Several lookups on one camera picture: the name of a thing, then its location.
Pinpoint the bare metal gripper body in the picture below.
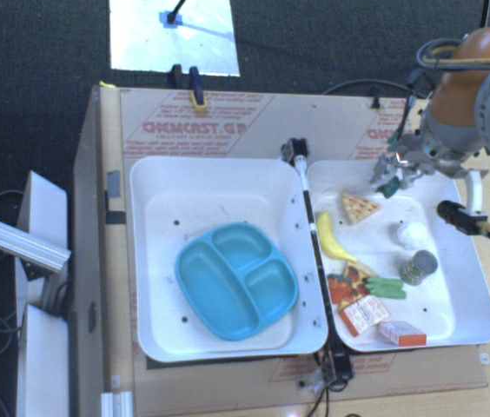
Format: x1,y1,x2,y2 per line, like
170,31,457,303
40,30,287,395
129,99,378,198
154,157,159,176
388,131,468,179

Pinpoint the dark green toy broccoli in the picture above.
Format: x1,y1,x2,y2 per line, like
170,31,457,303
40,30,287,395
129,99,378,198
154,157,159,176
376,175,402,199

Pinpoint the toy pizza slice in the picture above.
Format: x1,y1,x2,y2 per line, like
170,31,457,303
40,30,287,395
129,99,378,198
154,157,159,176
338,261,379,312
341,191,382,227

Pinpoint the thin black and white rod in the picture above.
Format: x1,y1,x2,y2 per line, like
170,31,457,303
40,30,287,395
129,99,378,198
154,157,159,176
293,154,347,364

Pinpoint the yellow banana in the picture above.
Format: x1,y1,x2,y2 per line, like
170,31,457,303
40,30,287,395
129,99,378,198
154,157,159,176
315,209,359,264

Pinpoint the small green can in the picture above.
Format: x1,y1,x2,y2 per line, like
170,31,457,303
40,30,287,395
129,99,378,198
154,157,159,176
398,249,440,287

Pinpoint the red toy tomato packet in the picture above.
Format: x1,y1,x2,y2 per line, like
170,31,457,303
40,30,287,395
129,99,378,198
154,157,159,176
326,272,355,306

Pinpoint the white plastic tray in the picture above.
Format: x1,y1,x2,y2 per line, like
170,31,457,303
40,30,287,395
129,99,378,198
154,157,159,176
129,155,330,363
306,159,490,354

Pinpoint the orange and white carton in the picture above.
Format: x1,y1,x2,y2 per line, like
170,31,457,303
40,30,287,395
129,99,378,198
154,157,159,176
339,295,391,338

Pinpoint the brown cardboard board red print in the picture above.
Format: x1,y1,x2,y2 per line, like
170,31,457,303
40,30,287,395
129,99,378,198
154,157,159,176
118,88,489,408

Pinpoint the orange and white box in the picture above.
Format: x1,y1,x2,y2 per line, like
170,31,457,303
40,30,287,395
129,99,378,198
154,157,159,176
377,320,428,348

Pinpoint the blue divided plate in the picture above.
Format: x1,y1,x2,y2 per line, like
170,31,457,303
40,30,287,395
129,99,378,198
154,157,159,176
174,221,301,342

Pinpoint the black cylinder on white bracket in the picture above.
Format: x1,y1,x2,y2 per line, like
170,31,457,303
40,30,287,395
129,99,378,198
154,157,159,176
436,169,489,236

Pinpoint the black block with thin wires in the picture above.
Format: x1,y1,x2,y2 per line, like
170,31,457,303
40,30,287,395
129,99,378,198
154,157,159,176
314,348,355,391
281,137,312,162

